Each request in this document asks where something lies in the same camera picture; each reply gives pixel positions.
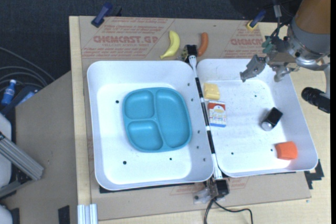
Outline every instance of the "blue marker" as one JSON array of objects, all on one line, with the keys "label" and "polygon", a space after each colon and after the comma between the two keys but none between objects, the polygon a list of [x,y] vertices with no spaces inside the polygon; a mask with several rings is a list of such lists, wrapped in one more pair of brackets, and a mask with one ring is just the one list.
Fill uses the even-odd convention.
[{"label": "blue marker", "polygon": [[16,80],[10,80],[9,86],[5,89],[4,97],[1,100],[1,105],[6,106],[12,101],[15,94],[15,84]]}]

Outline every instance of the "toy banana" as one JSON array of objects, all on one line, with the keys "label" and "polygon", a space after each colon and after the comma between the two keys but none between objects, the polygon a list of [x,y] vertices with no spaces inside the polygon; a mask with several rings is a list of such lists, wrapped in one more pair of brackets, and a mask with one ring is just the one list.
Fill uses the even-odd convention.
[{"label": "toy banana", "polygon": [[177,53],[178,48],[180,47],[180,37],[175,31],[169,31],[169,39],[170,45],[167,51],[160,56],[161,59],[174,56]]}]

